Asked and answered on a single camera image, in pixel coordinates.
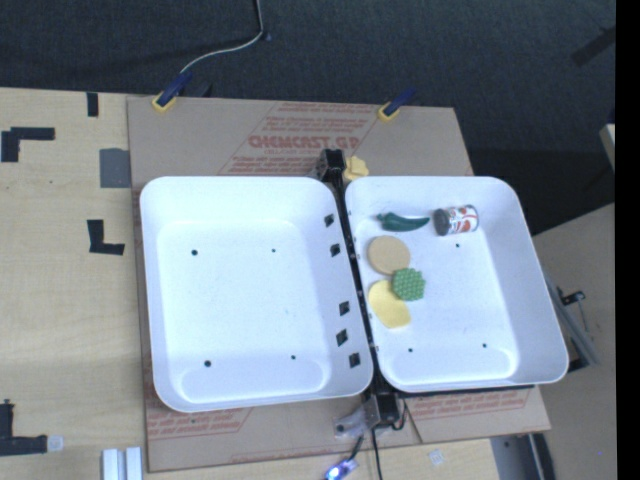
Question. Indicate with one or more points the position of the tan round biscuit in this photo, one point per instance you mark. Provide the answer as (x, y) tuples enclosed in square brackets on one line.
[(387, 254)]

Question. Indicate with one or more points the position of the thin black rod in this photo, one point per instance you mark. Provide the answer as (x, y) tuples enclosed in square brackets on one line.
[(356, 268)]

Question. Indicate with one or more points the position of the green chili pepper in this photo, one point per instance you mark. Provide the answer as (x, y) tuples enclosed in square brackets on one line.
[(402, 222)]

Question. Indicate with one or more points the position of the yellow round slice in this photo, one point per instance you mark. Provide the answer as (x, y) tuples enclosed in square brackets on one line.
[(389, 307)]

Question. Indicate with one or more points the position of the white plastic tray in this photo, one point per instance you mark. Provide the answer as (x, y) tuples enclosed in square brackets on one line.
[(240, 293), (465, 308)]

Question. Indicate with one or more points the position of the green dotted round toy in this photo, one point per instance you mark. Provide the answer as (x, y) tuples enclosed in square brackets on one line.
[(409, 284)]

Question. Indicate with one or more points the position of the red and white can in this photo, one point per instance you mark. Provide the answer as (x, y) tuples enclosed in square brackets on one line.
[(457, 219)]

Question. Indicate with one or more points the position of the brown cardboard board red print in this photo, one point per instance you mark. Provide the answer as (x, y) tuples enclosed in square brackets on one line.
[(210, 133)]

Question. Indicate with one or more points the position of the yellow toy piece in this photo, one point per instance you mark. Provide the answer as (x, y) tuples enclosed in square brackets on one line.
[(356, 167)]

